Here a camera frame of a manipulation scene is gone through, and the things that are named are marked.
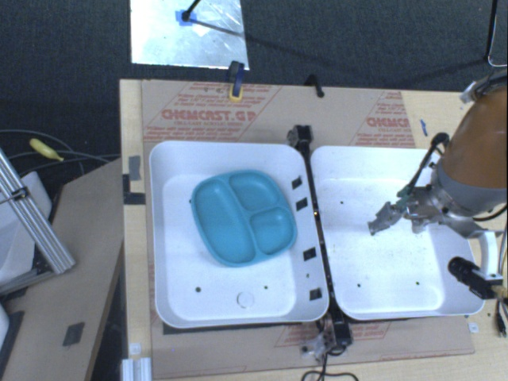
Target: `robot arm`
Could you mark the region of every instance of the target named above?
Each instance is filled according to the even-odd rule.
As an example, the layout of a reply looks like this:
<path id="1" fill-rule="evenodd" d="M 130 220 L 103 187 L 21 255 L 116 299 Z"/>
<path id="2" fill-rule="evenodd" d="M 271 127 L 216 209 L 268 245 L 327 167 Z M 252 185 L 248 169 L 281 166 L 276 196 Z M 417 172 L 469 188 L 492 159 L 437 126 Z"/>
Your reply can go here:
<path id="1" fill-rule="evenodd" d="M 397 193 L 395 204 L 385 203 L 368 223 L 372 235 L 388 229 L 401 218 L 411 220 L 414 233 L 428 224 L 447 225 L 464 238 L 479 238 L 482 267 L 469 261 L 452 260 L 448 269 L 480 298 L 493 298 L 491 291 L 502 283 L 492 255 L 497 242 L 492 232 L 477 225 L 474 216 L 506 204 L 506 69 L 473 83 L 463 98 L 475 100 L 453 138 L 437 134 L 411 181 Z M 430 157 L 438 145 L 442 157 Z M 416 187 L 425 167 L 433 169 L 429 184 Z"/>

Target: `black strip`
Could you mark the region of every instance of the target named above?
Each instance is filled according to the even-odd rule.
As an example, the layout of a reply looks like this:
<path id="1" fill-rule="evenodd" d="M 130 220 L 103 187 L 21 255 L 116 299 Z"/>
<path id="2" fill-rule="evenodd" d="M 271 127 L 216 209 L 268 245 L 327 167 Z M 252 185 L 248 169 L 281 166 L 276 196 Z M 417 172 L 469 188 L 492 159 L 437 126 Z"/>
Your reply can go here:
<path id="1" fill-rule="evenodd" d="M 302 177 L 299 176 L 297 179 L 295 179 L 293 182 L 291 182 L 291 185 L 293 186 L 293 189 L 296 189 L 300 185 L 302 185 Z"/>
<path id="2" fill-rule="evenodd" d="M 302 200 L 299 200 L 296 202 L 296 211 L 303 209 L 304 207 L 307 207 L 309 203 L 307 202 L 307 198 L 303 198 Z"/>
<path id="3" fill-rule="evenodd" d="M 303 260 L 304 261 L 310 260 L 311 258 L 314 258 L 316 255 L 317 255 L 316 248 L 315 247 L 309 248 L 308 250 L 303 252 Z"/>
<path id="4" fill-rule="evenodd" d="M 323 235 L 323 228 L 321 226 L 321 218 L 319 216 L 318 197 L 316 196 L 316 188 L 314 186 L 314 178 L 312 174 L 312 167 L 310 166 L 310 142 L 313 139 L 312 129 L 309 125 L 296 125 L 287 134 L 290 145 L 294 147 L 305 161 L 307 171 L 307 179 L 309 181 L 310 198 L 312 200 L 312 207 L 314 209 L 314 217 L 316 220 L 317 235 L 319 236 L 319 245 L 321 248 L 321 258 L 323 259 L 323 267 L 325 269 L 326 281 L 328 285 L 328 292 L 330 296 L 329 312 L 332 315 L 333 327 L 337 343 L 342 346 L 348 346 L 352 343 L 352 333 L 349 328 L 350 319 L 345 316 L 335 299 L 333 291 L 332 274 L 328 261 L 328 254 L 326 252 L 325 237 Z"/>
<path id="5" fill-rule="evenodd" d="M 144 205 L 146 204 L 146 197 L 142 193 L 133 193 L 130 191 L 130 178 L 129 174 L 122 176 L 124 187 L 124 205 Z"/>
<path id="6" fill-rule="evenodd" d="M 78 344 L 81 341 L 81 336 L 83 335 L 84 327 L 85 327 L 84 321 L 67 327 L 67 332 L 65 333 L 65 338 L 63 339 L 62 345 L 70 346 L 73 344 Z"/>
<path id="7" fill-rule="evenodd" d="M 309 292 L 309 300 L 313 301 L 315 299 L 320 299 L 323 297 L 323 294 L 321 292 L 321 288 L 313 289 Z"/>
<path id="8" fill-rule="evenodd" d="M 10 353 L 13 351 L 14 342 L 17 338 L 17 333 L 21 328 L 23 316 L 25 312 L 16 312 L 9 315 L 9 328 L 7 329 L 6 338 L 3 342 L 2 350 L 0 350 L 0 379 L 6 372 L 7 363 L 9 363 Z"/>

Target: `blue divided plate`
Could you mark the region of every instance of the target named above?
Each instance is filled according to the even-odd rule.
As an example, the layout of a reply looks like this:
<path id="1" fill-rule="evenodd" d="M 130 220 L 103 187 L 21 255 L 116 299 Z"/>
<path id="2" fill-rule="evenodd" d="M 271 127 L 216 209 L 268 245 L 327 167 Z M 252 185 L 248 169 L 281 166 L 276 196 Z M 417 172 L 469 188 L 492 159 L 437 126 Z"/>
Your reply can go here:
<path id="1" fill-rule="evenodd" d="M 192 212 L 210 253 L 230 267 L 277 256 L 296 240 L 296 223 L 282 191 L 259 171 L 235 171 L 202 181 Z"/>

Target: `dark floor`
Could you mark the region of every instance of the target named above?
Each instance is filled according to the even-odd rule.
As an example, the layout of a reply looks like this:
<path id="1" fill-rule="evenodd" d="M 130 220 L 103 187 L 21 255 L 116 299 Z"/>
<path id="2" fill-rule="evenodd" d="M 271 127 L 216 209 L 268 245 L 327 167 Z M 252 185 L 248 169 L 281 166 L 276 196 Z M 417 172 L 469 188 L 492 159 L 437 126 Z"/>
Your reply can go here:
<path id="1" fill-rule="evenodd" d="M 298 85 L 314 73 L 324 86 L 463 90 L 491 70 L 483 61 L 491 2 L 241 0 L 246 81 Z M 507 6 L 499 0 L 499 63 Z M 225 71 L 131 64 L 129 0 L 0 0 L 0 13 L 0 148 L 8 156 L 30 151 L 32 134 L 13 129 L 51 134 L 79 152 L 118 154 L 119 79 L 225 79 Z M 45 162 L 13 160 L 19 172 Z M 80 173 L 76 164 L 40 170 L 51 196 Z M 115 334 L 112 323 L 106 332 Z"/>

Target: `cardboard sheet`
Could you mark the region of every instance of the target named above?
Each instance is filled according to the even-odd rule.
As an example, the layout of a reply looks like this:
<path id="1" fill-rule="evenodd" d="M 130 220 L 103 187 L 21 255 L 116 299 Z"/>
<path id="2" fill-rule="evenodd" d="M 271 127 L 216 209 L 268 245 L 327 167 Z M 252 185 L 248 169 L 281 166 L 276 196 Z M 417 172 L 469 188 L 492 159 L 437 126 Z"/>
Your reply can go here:
<path id="1" fill-rule="evenodd" d="M 394 90 L 247 85 L 231 103 L 224 83 L 142 83 L 144 159 L 162 140 L 283 143 L 294 125 L 312 125 L 312 148 L 362 145 L 413 148 L 402 94 Z M 314 323 L 178 332 L 164 326 L 154 307 L 153 247 L 148 162 L 145 165 L 154 379 L 216 375 L 315 365 L 302 357 Z M 434 317 L 352 325 L 354 344 L 331 364 L 471 354 L 463 317 Z"/>

